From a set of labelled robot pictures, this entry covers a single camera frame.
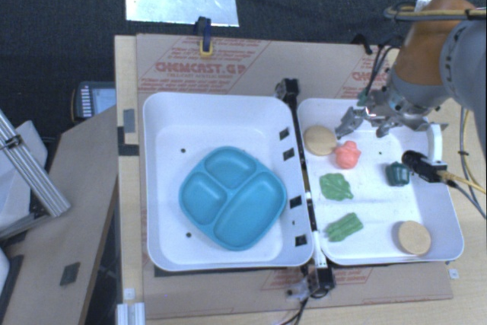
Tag green toy bean pods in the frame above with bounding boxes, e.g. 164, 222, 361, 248
325, 212, 364, 243

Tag black cylinder on white bracket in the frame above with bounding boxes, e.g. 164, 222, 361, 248
401, 122, 448, 183

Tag green toy lettuce leaf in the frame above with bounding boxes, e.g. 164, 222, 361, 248
319, 173, 355, 202

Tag brown cardboard board red print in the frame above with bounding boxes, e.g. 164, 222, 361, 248
135, 33, 454, 320

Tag white plastic tray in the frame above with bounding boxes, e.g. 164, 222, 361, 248
142, 91, 315, 272
296, 97, 465, 266

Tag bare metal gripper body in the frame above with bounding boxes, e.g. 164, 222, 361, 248
365, 88, 430, 132

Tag tan round biscuit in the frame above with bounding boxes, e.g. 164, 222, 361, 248
392, 220, 432, 256
303, 125, 338, 157

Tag blue divided plate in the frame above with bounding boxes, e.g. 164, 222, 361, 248
178, 146, 288, 252

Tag thin black and white rod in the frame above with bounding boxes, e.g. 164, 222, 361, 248
288, 94, 323, 266

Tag pink toy strawberry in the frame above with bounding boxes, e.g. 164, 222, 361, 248
334, 140, 361, 170

